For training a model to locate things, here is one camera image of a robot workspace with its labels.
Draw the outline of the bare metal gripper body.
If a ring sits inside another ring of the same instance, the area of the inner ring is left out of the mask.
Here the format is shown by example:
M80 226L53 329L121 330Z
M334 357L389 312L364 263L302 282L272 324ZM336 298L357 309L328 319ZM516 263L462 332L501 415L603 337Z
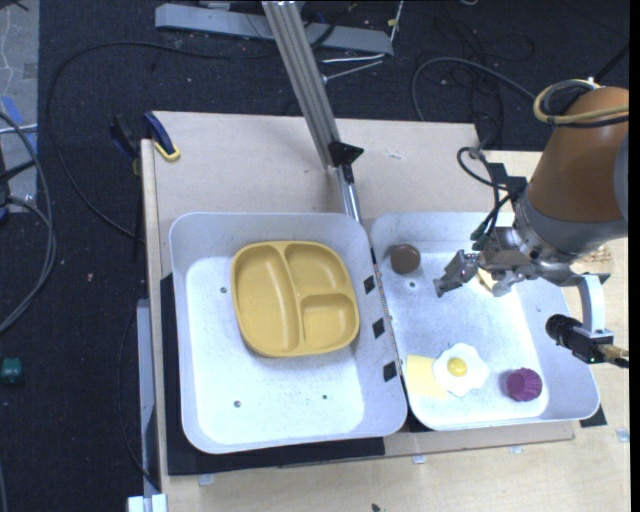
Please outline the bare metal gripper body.
M570 267L574 259L573 254L556 249L529 228L496 227L478 261L490 274L519 272L526 276L525 280L541 278L566 286L576 276Z

